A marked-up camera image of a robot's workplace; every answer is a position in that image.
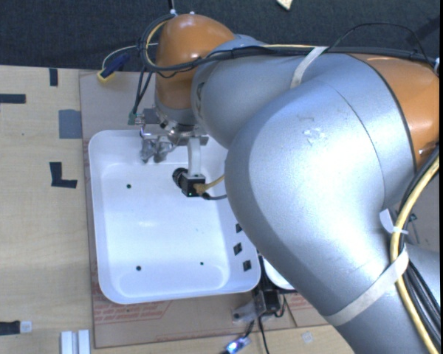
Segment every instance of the white strap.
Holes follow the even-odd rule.
[[[328,49],[327,46],[314,47],[313,50],[309,52],[309,54],[300,62],[300,64],[297,66],[297,68],[294,71],[294,75],[292,76],[292,81],[290,82],[291,89],[300,85],[300,83],[302,82],[303,74],[305,73],[307,67],[310,65],[312,61],[314,61],[320,55],[322,55],[326,49]]]
[[[404,247],[398,258],[387,267],[368,290],[344,307],[344,309],[323,318],[335,327],[349,322],[370,305],[373,305],[404,274],[407,266],[408,253]]]

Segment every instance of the hole in tray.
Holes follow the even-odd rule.
[[[237,255],[240,251],[243,250],[243,247],[241,246],[241,243],[237,243],[234,247],[233,247],[233,251],[235,252],[235,255]]]
[[[251,269],[251,261],[244,261],[243,262],[243,270],[244,271],[248,271],[248,270],[250,270]]]

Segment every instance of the black carpet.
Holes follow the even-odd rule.
[[[270,44],[422,48],[439,56],[440,0],[174,0],[178,13],[207,15]],[[100,69],[105,56],[137,42],[168,0],[0,0],[0,64]],[[136,52],[125,70],[140,70]]]

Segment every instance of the white tray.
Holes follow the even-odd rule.
[[[178,147],[159,164],[144,164],[140,149],[137,130],[101,131],[89,143],[105,296],[130,304],[253,289],[261,276],[258,254],[236,229],[228,200],[188,198],[172,179],[176,168],[188,167],[187,148]],[[210,138],[201,153],[202,174],[211,182],[224,172],[226,150]],[[208,191],[222,195],[224,183]]]

